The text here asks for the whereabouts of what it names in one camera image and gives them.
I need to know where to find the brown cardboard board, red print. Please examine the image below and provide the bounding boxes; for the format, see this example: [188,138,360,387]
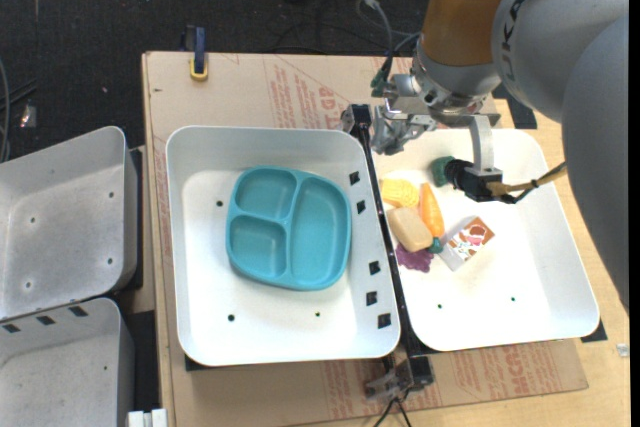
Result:
[141,50,590,422]

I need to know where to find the white and brown carton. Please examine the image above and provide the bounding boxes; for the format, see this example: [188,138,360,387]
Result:
[439,215,497,273]

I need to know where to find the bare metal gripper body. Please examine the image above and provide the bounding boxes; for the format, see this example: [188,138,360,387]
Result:
[381,74,490,130]

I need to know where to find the blue divided plate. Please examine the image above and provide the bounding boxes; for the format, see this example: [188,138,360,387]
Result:
[225,165,353,292]

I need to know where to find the white plastic tray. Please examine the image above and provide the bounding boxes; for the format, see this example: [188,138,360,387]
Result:
[165,125,402,368]
[371,127,601,353]
[0,125,140,322]
[0,297,137,427]

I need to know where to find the black block with thin wires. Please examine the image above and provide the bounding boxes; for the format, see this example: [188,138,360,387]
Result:
[341,103,375,137]
[363,354,435,400]

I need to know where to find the thin black rod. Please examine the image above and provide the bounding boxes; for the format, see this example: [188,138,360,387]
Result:
[360,127,426,366]

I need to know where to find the beige toy bread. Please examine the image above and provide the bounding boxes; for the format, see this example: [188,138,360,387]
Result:
[386,206,434,253]

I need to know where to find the orange toy carrot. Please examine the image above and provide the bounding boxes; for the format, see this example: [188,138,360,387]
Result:
[418,182,447,256]

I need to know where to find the black cylinder on white bracket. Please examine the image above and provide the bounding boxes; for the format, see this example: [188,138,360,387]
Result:
[443,113,505,203]

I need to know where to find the green toy broccoli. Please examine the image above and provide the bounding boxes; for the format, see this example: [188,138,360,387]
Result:
[430,155,457,188]

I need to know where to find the yellow toy corn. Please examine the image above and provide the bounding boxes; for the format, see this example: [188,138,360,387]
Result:
[379,177,421,210]

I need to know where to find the purple toy grapes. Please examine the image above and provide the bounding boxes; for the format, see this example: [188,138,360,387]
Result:
[394,242,434,274]

